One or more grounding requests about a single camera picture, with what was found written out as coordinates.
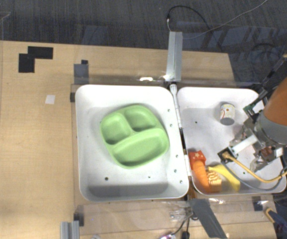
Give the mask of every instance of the metal bracket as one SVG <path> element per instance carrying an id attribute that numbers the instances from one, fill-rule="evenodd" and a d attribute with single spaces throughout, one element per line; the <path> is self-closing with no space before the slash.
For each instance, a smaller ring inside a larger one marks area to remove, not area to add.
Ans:
<path id="1" fill-rule="evenodd" d="M 182 32 L 170 32 L 167 72 L 166 75 L 164 76 L 164 79 L 167 82 L 181 81 L 182 48 L 183 48 Z"/>
<path id="2" fill-rule="evenodd" d="M 61 222 L 60 239 L 80 239 L 79 221 L 73 221 L 71 223 Z"/>

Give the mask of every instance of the white sticker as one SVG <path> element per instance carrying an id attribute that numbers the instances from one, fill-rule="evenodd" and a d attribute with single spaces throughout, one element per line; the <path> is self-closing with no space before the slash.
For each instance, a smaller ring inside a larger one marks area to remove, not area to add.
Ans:
<path id="1" fill-rule="evenodd" d="M 55 95 L 47 95 L 45 104 L 53 105 L 55 103 Z"/>

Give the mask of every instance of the wooden table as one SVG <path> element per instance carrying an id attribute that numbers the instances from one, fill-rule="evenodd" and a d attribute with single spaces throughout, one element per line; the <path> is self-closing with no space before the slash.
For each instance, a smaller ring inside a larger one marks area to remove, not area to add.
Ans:
<path id="1" fill-rule="evenodd" d="M 54 57 L 36 59 L 35 73 L 19 73 L 18 55 L 27 53 L 28 46 L 53 47 Z M 157 78 L 165 73 L 167 51 L 0 41 L 1 56 L 0 239 L 58 239 L 60 222 L 71 222 L 75 210 L 69 98 L 73 64 L 88 60 L 92 77 Z M 183 52 L 182 71 L 183 78 L 233 81 L 227 54 Z M 45 103 L 47 95 L 55 95 L 53 105 Z M 237 214 L 242 222 L 236 219 L 222 226 L 230 238 L 276 238 L 267 218 L 256 222 L 257 212 Z M 157 239 L 164 232 L 156 229 L 100 236 Z M 191 224 L 190 233 L 192 239 L 207 238 L 197 223 Z"/>

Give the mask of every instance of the white cable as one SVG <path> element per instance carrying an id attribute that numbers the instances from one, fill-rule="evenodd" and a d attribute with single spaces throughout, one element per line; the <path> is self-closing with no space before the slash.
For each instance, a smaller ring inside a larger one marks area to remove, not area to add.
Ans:
<path id="1" fill-rule="evenodd" d="M 222 25 L 219 25 L 219 26 L 217 26 L 217 27 L 211 28 L 211 29 L 209 29 L 208 31 L 205 31 L 204 33 L 199 34 L 199 35 L 197 35 L 197 36 L 190 37 L 190 38 L 183 38 L 183 39 L 184 39 L 184 40 L 191 40 L 191 39 L 199 38 L 199 37 L 200 37 L 200 36 L 202 36 L 202 35 L 205 35 L 205 34 L 207 34 L 207 33 L 211 32 L 211 31 L 213 31 L 213 30 L 216 30 L 216 29 L 218 29 L 218 28 L 221 28 L 221 27 L 223 27 L 223 26 L 227 25 L 228 23 L 230 23 L 230 22 L 232 22 L 232 21 L 236 20 L 237 18 L 239 18 L 239 17 L 241 17 L 241 16 L 243 16 L 243 15 L 245 15 L 245 14 L 249 13 L 249 12 L 252 12 L 252 11 L 254 11 L 254 10 L 258 9 L 259 7 L 261 7 L 262 5 L 264 5 L 267 1 L 268 1 L 268 0 L 264 0 L 260 5 L 258 5 L 258 6 L 256 6 L 256 7 L 254 7 L 254 8 L 252 8 L 252 9 L 250 9 L 250 10 L 246 11 L 246 12 L 243 12 L 243 13 L 239 14 L 238 16 L 236 16 L 236 17 L 232 18 L 231 20 L 229 20 L 229 21 L 225 22 L 225 23 L 224 23 L 224 24 L 222 24 Z M 169 27 L 169 20 L 167 20 L 167 25 L 168 25 L 168 29 L 169 29 L 169 31 L 171 31 L 171 30 L 170 30 L 170 27 Z"/>

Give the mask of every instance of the yellow cable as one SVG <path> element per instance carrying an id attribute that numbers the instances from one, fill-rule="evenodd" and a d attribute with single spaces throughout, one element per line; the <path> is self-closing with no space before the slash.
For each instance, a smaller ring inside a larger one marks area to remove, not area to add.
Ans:
<path id="1" fill-rule="evenodd" d="M 262 179 L 261 177 L 257 176 L 254 172 L 252 172 L 250 169 L 248 169 L 245 165 L 243 165 L 241 162 L 239 162 L 236 158 L 232 157 L 230 154 L 228 154 L 228 152 L 224 152 L 222 154 L 223 158 L 227 158 L 227 159 L 230 159 L 232 161 L 234 161 L 236 164 L 238 164 L 239 166 L 241 166 L 243 169 L 245 169 L 249 174 L 251 174 L 253 177 L 255 177 L 257 180 L 261 181 L 261 182 L 264 182 L 264 183 L 271 183 L 271 182 L 274 182 L 274 181 L 278 181 L 280 180 L 282 177 L 286 176 L 287 175 L 287 171 L 279 176 L 277 176 L 276 178 L 274 179 L 270 179 L 270 180 L 265 180 L 265 179 Z"/>

